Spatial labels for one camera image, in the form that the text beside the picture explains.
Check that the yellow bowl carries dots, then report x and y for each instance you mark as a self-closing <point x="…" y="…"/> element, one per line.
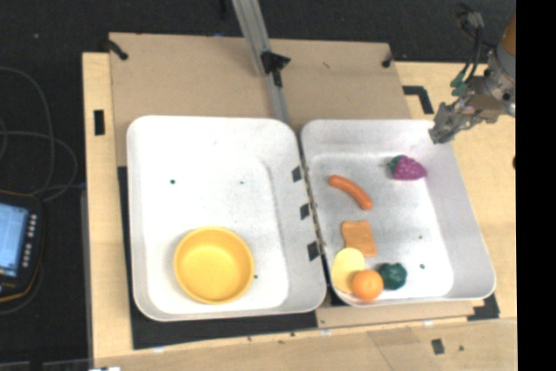
<point x="213" y="265"/>

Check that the white plastic tray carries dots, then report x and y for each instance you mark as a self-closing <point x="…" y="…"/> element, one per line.
<point x="404" y="213"/>
<point x="208" y="169"/>

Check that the orange sausage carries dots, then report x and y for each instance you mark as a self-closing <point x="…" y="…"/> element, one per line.
<point x="351" y="190"/>

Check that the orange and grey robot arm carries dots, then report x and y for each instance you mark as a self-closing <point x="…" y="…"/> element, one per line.
<point x="509" y="43"/>

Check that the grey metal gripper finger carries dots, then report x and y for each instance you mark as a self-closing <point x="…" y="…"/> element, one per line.
<point x="444" y="117"/>
<point x="447" y="135"/>

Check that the orange fruit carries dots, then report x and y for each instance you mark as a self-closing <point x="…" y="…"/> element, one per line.
<point x="368" y="285"/>

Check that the green broccoli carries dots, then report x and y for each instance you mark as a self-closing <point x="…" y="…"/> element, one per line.
<point x="392" y="276"/>

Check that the brown bread slice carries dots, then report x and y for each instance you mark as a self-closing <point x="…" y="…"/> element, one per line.
<point x="359" y="238"/>

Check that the pale yellow oval slice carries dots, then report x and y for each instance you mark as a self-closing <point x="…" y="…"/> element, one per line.
<point x="345" y="267"/>

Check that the brown cardboard board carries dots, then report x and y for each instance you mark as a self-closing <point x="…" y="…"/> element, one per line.
<point x="187" y="78"/>

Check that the purple grapes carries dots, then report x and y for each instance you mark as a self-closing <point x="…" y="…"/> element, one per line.
<point x="408" y="168"/>

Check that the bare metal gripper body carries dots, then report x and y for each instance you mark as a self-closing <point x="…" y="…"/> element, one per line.
<point x="491" y="100"/>

